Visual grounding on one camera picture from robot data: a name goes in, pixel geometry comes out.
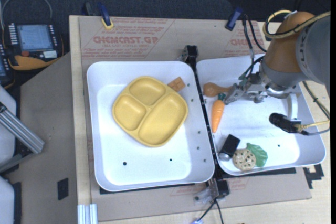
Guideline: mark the thin black rod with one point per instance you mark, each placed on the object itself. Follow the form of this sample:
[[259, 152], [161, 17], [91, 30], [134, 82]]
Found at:
[[207, 123]]

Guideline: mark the orange toy carrot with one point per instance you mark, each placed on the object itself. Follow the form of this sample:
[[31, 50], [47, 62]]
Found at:
[[217, 112]]

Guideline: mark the black cylinder on white bracket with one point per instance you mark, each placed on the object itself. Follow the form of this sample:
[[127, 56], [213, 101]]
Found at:
[[278, 119]]

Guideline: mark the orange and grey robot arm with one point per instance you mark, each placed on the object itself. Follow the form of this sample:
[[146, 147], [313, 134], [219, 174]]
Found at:
[[291, 47]]

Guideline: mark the green toy lettuce leaf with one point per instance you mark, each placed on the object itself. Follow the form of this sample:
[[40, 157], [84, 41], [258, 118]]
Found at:
[[260, 156]]

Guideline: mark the brown cardboard board red print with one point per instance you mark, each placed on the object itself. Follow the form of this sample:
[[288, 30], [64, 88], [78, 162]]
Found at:
[[147, 42]]

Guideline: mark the black can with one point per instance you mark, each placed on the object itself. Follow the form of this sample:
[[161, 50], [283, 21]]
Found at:
[[230, 144]]

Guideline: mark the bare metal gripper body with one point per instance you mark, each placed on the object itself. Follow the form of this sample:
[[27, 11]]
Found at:
[[256, 85]]

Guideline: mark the beige chocolate chip biscuit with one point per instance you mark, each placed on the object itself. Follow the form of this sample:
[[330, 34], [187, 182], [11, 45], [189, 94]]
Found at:
[[244, 160]]

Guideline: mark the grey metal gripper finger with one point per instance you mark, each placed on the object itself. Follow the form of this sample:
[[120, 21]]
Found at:
[[258, 98], [233, 95]]

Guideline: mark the brown toy drumstick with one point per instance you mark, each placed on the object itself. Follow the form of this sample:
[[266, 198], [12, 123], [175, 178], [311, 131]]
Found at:
[[211, 89]]

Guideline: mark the white plastic tray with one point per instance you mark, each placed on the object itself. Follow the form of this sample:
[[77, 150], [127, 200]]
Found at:
[[252, 123], [147, 168]]

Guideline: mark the brown toy waffle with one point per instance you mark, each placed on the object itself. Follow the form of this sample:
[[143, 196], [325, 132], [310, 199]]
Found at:
[[176, 84]]

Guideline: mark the yellow divided plate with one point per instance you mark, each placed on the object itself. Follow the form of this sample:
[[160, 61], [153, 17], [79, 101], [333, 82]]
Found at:
[[151, 111]]

